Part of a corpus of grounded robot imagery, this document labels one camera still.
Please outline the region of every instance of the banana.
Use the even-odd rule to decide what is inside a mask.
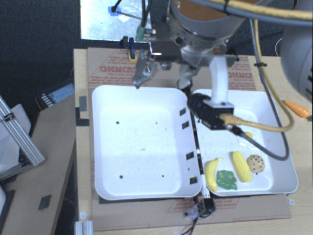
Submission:
[[[210,161],[205,168],[205,180],[211,191],[217,191],[217,183],[215,179],[215,169],[221,158]]]

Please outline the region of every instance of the white tray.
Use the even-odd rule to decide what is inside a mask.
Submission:
[[[177,89],[105,85],[94,90],[95,187],[101,197],[173,198],[199,193],[201,179],[186,102]]]
[[[197,90],[194,93],[211,95],[211,90]],[[234,115],[246,120],[277,126],[268,98],[264,92],[229,91],[228,101],[235,105]],[[218,188],[214,194],[218,196],[238,196],[256,194],[291,193],[297,189],[298,179],[291,157],[286,161],[275,160],[252,146],[244,139],[227,130],[211,131],[196,121],[199,146],[204,166],[210,160],[222,158],[217,165],[219,170],[233,171],[237,178],[237,190]],[[280,133],[263,131],[248,126],[240,126],[243,131],[250,132],[253,138],[268,150],[284,156],[285,147]],[[252,174],[252,181],[243,183],[239,180],[232,159],[233,151],[241,151],[247,159],[251,154],[261,156],[266,168],[263,172]]]

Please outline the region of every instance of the dark floor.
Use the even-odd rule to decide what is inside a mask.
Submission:
[[[166,0],[156,0],[152,21],[166,13]],[[272,6],[292,8],[293,0],[275,0]],[[10,107],[21,103],[34,123],[37,93],[69,78],[73,49],[117,47],[115,42],[80,39],[80,0],[0,0],[0,95]],[[264,55],[275,55],[282,25],[261,23]],[[252,55],[249,23],[230,39],[237,54]],[[56,234],[73,234],[75,220],[74,170],[68,183]]]

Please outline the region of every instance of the carrot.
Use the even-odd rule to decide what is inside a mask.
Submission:
[[[298,116],[303,117],[303,118],[307,118],[310,116],[310,111],[303,107],[300,106],[296,103],[287,101],[287,100],[283,100],[284,104],[286,104],[290,109],[292,109]]]

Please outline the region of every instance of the green leaf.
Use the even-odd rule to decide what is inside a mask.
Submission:
[[[237,190],[237,179],[232,171],[220,170],[217,172],[217,185],[226,190],[234,189]]]

